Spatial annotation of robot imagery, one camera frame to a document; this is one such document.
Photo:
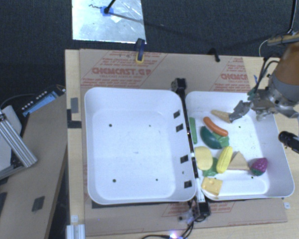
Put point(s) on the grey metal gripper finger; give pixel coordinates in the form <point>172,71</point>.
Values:
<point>240,109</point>
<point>261,115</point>

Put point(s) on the thin black and white rod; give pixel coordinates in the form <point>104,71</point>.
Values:
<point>189,136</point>

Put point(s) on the orange sausage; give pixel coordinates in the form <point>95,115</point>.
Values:
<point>214,126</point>

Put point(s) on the green pea pod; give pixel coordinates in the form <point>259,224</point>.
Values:
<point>193,131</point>

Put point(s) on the yellow corn cob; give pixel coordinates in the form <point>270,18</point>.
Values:
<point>224,159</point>

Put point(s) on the green lettuce leaf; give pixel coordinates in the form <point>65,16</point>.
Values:
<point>224,141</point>

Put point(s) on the yellow lemon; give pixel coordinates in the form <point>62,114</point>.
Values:
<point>203,157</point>

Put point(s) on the tan bread wedge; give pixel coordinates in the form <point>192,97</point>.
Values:
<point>239,163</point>

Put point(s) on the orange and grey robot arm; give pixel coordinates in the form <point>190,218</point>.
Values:
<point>292,63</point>

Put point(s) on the brown cardboard board red print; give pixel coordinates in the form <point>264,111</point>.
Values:
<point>196,71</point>

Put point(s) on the beige ice cream cone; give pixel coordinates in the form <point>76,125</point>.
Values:
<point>219,114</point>

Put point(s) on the yellow cheese wedge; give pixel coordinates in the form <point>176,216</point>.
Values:
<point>211,185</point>

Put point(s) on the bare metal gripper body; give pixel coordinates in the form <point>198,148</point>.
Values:
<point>276,106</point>

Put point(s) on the white plastic tray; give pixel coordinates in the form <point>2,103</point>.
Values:
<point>249,138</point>
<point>134,148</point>

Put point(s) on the green leafy vegetable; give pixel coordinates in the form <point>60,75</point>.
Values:
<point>210,171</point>

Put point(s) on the black cylinder on white bracket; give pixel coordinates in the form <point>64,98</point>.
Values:
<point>292,141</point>

